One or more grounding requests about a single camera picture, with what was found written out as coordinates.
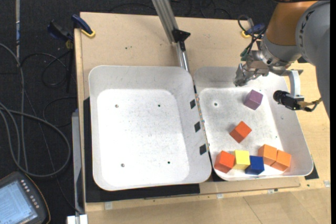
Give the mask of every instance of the blue block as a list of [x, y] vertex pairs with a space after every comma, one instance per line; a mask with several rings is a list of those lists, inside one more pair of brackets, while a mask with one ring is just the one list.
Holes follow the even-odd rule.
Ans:
[[259, 175], [265, 170], [263, 157], [250, 156], [250, 165], [245, 169], [245, 174]]

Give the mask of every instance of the cube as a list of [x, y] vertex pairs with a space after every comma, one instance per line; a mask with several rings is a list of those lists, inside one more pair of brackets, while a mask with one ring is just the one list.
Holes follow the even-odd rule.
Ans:
[[263, 158], [264, 164], [271, 166], [277, 159], [277, 148], [265, 144], [258, 149], [258, 156]]
[[234, 155], [236, 159], [233, 169], [245, 170], [251, 164], [249, 151], [235, 150]]
[[256, 110], [263, 100], [263, 94], [255, 90], [251, 90], [245, 97], [244, 105]]
[[277, 152], [277, 159], [271, 165], [271, 167], [278, 169], [280, 171], [285, 171], [289, 166], [292, 159], [292, 155], [287, 152], [278, 150]]
[[259, 175], [265, 170], [263, 157], [250, 156], [250, 166], [245, 169], [245, 174]]
[[231, 132], [230, 135], [236, 140], [238, 143], [243, 141], [245, 137], [252, 131], [252, 129], [247, 126], [247, 124], [241, 121]]
[[223, 173], [227, 173], [230, 171], [235, 164], [235, 155], [230, 154], [229, 152], [226, 151], [221, 151], [215, 161], [215, 169], [219, 170]]

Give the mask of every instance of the orange block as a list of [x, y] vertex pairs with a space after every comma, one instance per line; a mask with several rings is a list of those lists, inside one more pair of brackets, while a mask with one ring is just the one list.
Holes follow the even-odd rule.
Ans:
[[271, 166], [277, 160], [277, 149], [265, 144], [258, 149], [258, 156], [263, 158], [264, 164]]
[[287, 152], [278, 150], [277, 160], [271, 165], [271, 167], [280, 171], [285, 171], [290, 166], [292, 155]]
[[236, 158], [235, 155], [230, 154], [229, 152], [226, 151], [221, 151], [216, 157], [214, 165], [215, 169], [223, 173], [227, 173], [233, 168], [235, 164], [235, 158]]
[[252, 131], [252, 129], [246, 125], [245, 122], [241, 121], [231, 132], [230, 135], [236, 140], [238, 143], [243, 141], [245, 137]]

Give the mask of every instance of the table surface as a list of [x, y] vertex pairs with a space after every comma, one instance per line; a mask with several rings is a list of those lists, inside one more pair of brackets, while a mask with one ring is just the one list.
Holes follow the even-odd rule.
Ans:
[[[81, 13], [80, 16], [96, 31], [94, 38], [88, 38], [75, 30], [83, 166], [83, 101], [89, 97], [90, 70], [99, 65], [177, 66], [178, 61], [175, 46], [169, 44], [157, 16], [102, 13]], [[185, 43], [192, 76], [200, 67], [237, 67], [239, 54], [250, 41], [241, 36], [236, 20], [177, 17], [176, 21], [181, 30], [191, 33]], [[292, 68], [304, 70], [300, 80], [301, 94], [306, 100], [318, 99], [315, 67], [294, 63]], [[196, 223], [203, 218], [220, 222], [224, 216], [236, 223], [266, 223], [268, 219], [284, 217], [295, 219], [296, 223], [330, 223], [330, 121], [323, 104], [312, 113], [296, 113], [318, 178], [306, 180], [302, 176], [235, 182], [209, 179], [200, 184], [200, 195], [85, 203], [89, 223], [157, 223], [158, 218], [164, 223]]]

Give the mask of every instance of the yellow block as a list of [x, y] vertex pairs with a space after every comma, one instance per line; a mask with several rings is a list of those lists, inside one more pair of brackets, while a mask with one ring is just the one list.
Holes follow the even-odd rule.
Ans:
[[234, 155], [236, 159], [233, 169], [245, 170], [250, 165], [249, 151], [235, 150]]

